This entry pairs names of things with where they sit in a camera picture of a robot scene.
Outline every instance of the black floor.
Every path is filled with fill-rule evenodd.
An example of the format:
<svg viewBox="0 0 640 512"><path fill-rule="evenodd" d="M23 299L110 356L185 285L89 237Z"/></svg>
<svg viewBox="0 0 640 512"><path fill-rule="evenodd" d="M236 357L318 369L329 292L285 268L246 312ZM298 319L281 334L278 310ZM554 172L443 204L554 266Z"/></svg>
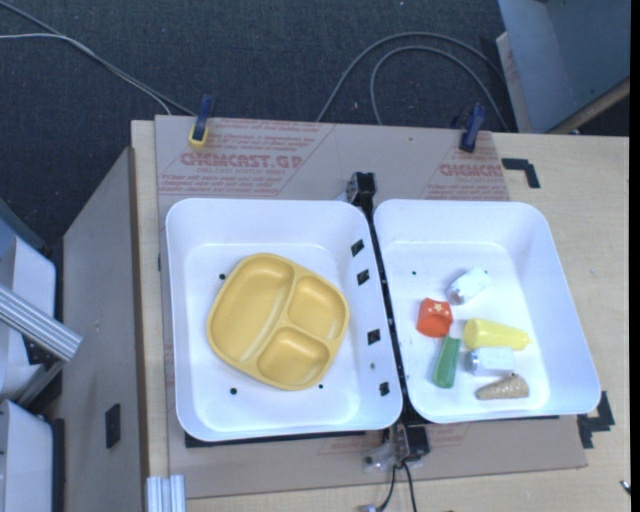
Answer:
<svg viewBox="0 0 640 512"><path fill-rule="evenodd" d="M504 31L495 0L4 2L189 110L198 109L203 93L212 93L216 115L258 119L317 120L349 64L388 36L455 38L499 66L495 39ZM0 35L42 32L0 4ZM322 120L376 123L370 76L389 52L406 46L422 49L394 55L377 74L376 103L384 124L448 127L475 102L487 104L466 67L486 86L507 124L490 111L484 128L515 131L498 75L460 45L424 35L372 49ZM55 243L129 144L130 122L162 113L157 101L68 42L1 39L0 198ZM628 135L628 126L625 100L581 133Z"/></svg>

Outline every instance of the table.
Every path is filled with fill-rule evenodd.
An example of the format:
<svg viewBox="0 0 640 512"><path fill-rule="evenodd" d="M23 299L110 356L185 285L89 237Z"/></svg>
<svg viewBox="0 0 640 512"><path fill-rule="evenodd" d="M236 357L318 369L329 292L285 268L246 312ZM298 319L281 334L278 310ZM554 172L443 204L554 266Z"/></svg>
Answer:
<svg viewBox="0 0 640 512"><path fill-rule="evenodd" d="M548 219L616 425L596 434L588 466L579 470L509 474L415 484L424 510L630 510L620 480L630 478L628 329L628 153L626 138L494 134L502 158L524 158L540 189L521 172L505 171L512 200ZM155 175L154 124L132 123L135 152L134 253L139 258L139 310L144 397L141 400L143 474L169 472ZM382 502L387 484L189 500L189 511L356 510ZM409 510L398 484L387 510Z"/></svg>

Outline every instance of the orange toy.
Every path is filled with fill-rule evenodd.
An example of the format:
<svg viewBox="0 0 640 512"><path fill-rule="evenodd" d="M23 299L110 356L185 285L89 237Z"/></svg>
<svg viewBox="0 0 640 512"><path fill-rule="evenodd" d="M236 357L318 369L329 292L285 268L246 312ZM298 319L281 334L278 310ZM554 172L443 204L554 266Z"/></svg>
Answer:
<svg viewBox="0 0 640 512"><path fill-rule="evenodd" d="M420 304L416 329L425 336L442 338L449 332L452 322L453 316L448 302L427 298Z"/></svg>

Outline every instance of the yellow corn toy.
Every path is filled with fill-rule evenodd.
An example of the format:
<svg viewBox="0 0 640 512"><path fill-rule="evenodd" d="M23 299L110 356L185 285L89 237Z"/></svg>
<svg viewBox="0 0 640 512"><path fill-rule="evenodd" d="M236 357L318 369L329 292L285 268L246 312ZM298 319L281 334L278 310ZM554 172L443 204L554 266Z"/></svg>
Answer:
<svg viewBox="0 0 640 512"><path fill-rule="evenodd" d="M522 350L531 343L531 338L522 329L482 318L467 321L462 339L471 350L478 347L511 347L513 350Z"/></svg>

